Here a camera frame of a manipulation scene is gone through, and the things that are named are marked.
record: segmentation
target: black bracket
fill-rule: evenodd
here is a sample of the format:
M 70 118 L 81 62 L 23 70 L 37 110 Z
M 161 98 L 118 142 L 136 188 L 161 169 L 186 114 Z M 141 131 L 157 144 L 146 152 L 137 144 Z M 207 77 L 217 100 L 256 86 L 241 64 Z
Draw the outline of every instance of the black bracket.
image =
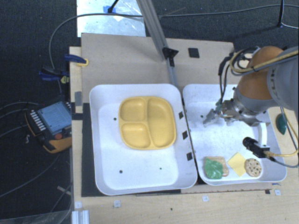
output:
M 162 49 L 163 55 L 165 57 L 165 59 L 169 59 L 169 63 L 171 67 L 174 67 L 174 61 L 173 58 L 176 56 L 176 54 L 178 53 L 178 50 L 174 50 L 174 49 L 170 49 L 168 47 L 164 47 Z

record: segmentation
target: round cracker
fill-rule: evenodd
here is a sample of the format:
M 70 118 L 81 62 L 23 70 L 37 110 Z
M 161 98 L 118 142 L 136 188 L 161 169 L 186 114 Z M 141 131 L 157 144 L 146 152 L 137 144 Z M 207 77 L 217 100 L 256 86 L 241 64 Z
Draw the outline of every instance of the round cracker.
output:
M 262 173 L 262 166 L 256 159 L 247 159 L 244 167 L 248 175 L 251 177 L 258 177 Z

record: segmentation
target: yellow plate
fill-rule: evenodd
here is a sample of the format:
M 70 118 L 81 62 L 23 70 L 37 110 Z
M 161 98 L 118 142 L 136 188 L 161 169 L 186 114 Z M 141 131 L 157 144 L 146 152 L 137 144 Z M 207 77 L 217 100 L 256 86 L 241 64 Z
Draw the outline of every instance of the yellow plate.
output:
M 176 140 L 172 107 L 165 99 L 154 96 L 125 99 L 118 116 L 121 138 L 130 148 L 167 148 Z

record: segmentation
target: blue clamp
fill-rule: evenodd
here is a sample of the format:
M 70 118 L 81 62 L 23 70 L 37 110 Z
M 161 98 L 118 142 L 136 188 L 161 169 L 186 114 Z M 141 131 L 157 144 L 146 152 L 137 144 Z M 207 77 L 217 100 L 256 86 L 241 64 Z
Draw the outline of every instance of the blue clamp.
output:
M 83 59 L 82 57 L 71 55 L 71 54 L 65 54 L 64 60 L 67 62 L 76 62 L 77 66 L 88 66 L 88 60 Z

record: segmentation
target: yellow cheese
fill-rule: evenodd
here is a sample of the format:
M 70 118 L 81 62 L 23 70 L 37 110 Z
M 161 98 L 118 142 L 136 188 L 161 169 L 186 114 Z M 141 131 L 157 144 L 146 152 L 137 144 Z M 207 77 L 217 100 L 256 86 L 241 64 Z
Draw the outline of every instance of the yellow cheese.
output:
M 246 173 L 244 164 L 245 158 L 237 152 L 234 156 L 228 160 L 228 165 L 241 177 L 244 173 Z

